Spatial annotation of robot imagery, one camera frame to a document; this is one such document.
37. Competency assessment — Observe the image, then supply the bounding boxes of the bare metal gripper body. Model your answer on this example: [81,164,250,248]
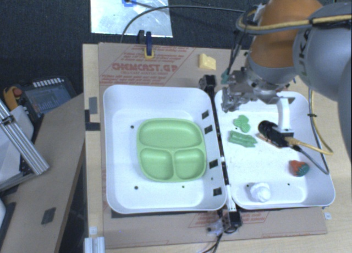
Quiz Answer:
[227,67,279,105]

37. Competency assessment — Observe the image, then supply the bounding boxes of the green leafy toy vegetable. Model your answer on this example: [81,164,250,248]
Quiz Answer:
[233,114,252,134]

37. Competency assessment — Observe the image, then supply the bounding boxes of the green toy bean pods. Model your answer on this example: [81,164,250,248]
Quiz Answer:
[228,130,258,149]

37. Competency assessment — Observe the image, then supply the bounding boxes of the thin black and white rod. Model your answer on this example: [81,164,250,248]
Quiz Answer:
[206,86,234,212]

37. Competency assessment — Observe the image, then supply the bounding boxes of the yellow cheese wedge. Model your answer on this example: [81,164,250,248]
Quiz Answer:
[198,53,217,71]

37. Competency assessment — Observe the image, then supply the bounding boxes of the brown cardboard board red print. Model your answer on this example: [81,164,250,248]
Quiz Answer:
[97,42,328,250]

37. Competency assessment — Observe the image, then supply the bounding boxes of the green divided plate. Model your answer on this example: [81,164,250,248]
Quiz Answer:
[136,118,208,183]

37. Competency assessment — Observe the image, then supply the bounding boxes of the white plastic tray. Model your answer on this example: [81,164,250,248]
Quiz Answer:
[214,88,337,211]
[103,84,229,215]

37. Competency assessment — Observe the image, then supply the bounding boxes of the red and green strawberry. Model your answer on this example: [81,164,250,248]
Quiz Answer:
[288,159,310,177]

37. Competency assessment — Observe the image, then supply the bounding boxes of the white plastic bottle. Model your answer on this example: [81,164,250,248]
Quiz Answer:
[245,181,272,204]

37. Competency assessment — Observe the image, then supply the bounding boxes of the black block with thin wires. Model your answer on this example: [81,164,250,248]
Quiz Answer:
[219,209,243,234]
[198,74,218,94]

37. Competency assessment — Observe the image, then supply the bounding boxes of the black cylinder on white bracket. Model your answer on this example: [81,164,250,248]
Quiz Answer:
[257,95,297,148]

